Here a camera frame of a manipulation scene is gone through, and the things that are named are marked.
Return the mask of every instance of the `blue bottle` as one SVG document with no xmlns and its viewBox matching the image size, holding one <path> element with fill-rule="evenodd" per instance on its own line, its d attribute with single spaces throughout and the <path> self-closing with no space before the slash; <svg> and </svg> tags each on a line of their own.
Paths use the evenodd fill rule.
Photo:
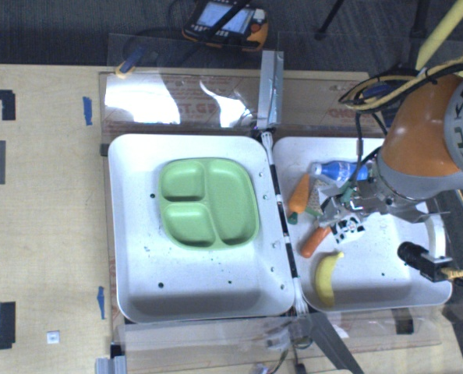
<svg viewBox="0 0 463 374">
<path fill-rule="evenodd" d="M 330 178 L 336 182 L 346 182 L 356 170 L 356 164 L 346 161 L 332 161 L 326 164 L 315 162 L 311 167 L 311 174 L 314 177 Z M 368 168 L 361 166 L 356 180 L 366 180 L 369 176 Z"/>
</svg>

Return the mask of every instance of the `wooden surface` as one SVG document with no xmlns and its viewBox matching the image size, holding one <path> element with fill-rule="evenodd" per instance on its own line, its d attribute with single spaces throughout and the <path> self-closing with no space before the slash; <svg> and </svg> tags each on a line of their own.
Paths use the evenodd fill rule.
<svg viewBox="0 0 463 374">
<path fill-rule="evenodd" d="M 105 68 L 0 65 L 0 89 L 16 94 L 16 120 L 1 120 L 6 182 L 0 185 L 0 302 L 16 302 L 16 343 L 0 351 L 0 373 L 94 372 L 108 356 L 111 305 L 98 75 Z M 93 103 L 93 125 L 83 116 Z M 104 287 L 106 319 L 97 303 Z M 420 348 L 355 354 L 366 372 L 463 373 L 448 321 Z M 46 333 L 59 330 L 59 344 Z M 325 357 L 308 372 L 332 371 Z M 249 373 L 250 366 L 208 369 Z M 187 373 L 197 374 L 204 370 Z M 287 361 L 278 374 L 293 373 Z"/>
</svg>

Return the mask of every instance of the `black corner marker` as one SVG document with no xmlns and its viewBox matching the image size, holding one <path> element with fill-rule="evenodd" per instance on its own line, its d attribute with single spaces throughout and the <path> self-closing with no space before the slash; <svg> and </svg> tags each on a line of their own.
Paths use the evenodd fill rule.
<svg viewBox="0 0 463 374">
<path fill-rule="evenodd" d="M 15 112 L 15 94 L 11 90 L 0 90 L 0 100 L 2 105 L 2 120 L 14 121 Z"/>
<path fill-rule="evenodd" d="M 15 343 L 16 303 L 0 302 L 0 350 Z"/>
</svg>

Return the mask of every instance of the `banana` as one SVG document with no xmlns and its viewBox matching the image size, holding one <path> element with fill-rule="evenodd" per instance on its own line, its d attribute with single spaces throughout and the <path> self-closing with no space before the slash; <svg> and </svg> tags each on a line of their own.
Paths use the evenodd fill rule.
<svg viewBox="0 0 463 374">
<path fill-rule="evenodd" d="M 344 257 L 343 252 L 335 255 L 326 256 L 318 263 L 315 271 L 315 289 L 321 302 L 328 307 L 335 304 L 334 290 L 332 289 L 332 272 L 335 268 L 335 263 Z"/>
</svg>

